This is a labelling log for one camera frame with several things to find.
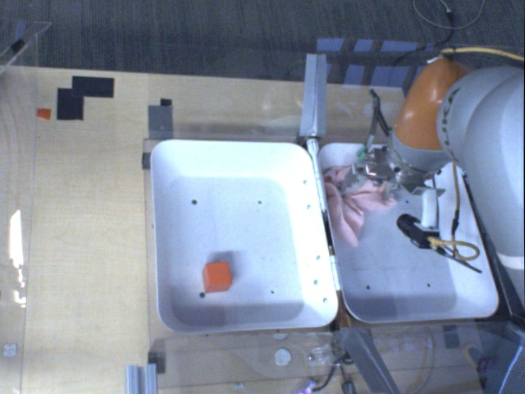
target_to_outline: gray metal bar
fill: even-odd
[[[343,347],[358,367],[370,391],[374,394],[400,394],[370,333],[362,328],[341,331]]]
[[[157,394],[157,366],[130,365],[126,368],[126,394]]]
[[[326,55],[308,54],[304,74],[303,115],[299,137],[326,134]]]

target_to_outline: gray carpet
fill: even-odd
[[[482,0],[446,1],[464,25]],[[522,52],[524,4],[486,0],[479,21],[450,42]],[[418,5],[447,24],[443,6]],[[341,55],[361,40],[381,51],[385,41],[435,43],[448,34],[422,21],[412,0],[0,0],[0,42],[16,20],[52,22],[39,45],[42,66],[301,80],[304,54],[328,52],[340,64],[335,82],[352,62]]]

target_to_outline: pink cloth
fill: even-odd
[[[331,167],[325,171],[326,201],[334,231],[352,246],[357,246],[365,214],[387,210],[397,202],[391,197],[384,199],[385,185],[375,186],[370,180],[354,193],[341,195],[338,187],[349,171],[350,167]]]

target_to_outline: thin white wire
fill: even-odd
[[[431,25],[434,25],[434,26],[437,26],[438,28],[442,28],[444,30],[462,30],[464,28],[467,28],[469,27],[470,25],[472,25],[474,22],[476,22],[478,19],[479,19],[479,16],[482,15],[482,12],[483,12],[483,7],[485,6],[485,1],[486,0],[482,0],[482,4],[481,6],[479,7],[479,12],[477,13],[476,17],[468,22],[466,25],[463,25],[463,26],[447,26],[447,25],[440,25],[438,23],[435,23],[434,21],[431,21],[430,19],[428,19],[427,17],[425,17],[418,9],[418,7],[416,6],[416,1],[417,0],[412,0],[412,6],[413,6],[413,9],[416,11],[416,13],[418,14],[419,17],[421,17],[425,22],[431,24]],[[446,8],[446,11],[447,13],[451,12],[452,10],[450,10],[450,7],[448,4],[445,3],[444,0],[437,0],[439,1],[443,6],[445,6]]]

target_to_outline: white tray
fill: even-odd
[[[336,315],[312,161],[295,144],[167,140],[151,158],[157,306],[177,332],[310,328]],[[202,270],[230,263],[230,290]]]
[[[320,153],[323,170],[349,165],[361,144],[328,144]],[[436,177],[438,188],[446,189],[439,198],[441,237],[450,236],[455,192],[452,164]],[[334,237],[341,285],[348,311],[368,323],[484,318],[498,307],[494,278],[483,249],[473,210],[460,182],[461,213],[456,238],[481,249],[471,265],[476,273],[431,250],[420,250],[396,226],[403,213],[421,217],[421,198],[404,194],[397,205],[366,216],[359,244],[353,248]]]

